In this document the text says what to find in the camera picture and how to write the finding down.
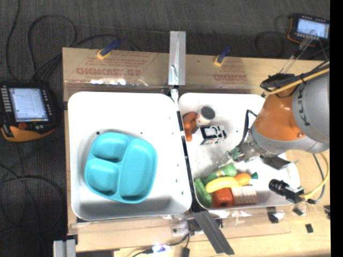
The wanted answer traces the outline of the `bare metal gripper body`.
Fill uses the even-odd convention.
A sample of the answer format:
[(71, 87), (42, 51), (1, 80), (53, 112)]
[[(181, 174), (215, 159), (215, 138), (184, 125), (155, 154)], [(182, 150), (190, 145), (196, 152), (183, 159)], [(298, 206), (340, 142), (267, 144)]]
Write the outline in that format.
[(235, 161), (236, 162), (249, 162), (258, 157), (264, 157), (266, 152), (263, 151), (254, 142), (246, 141), (236, 146)]

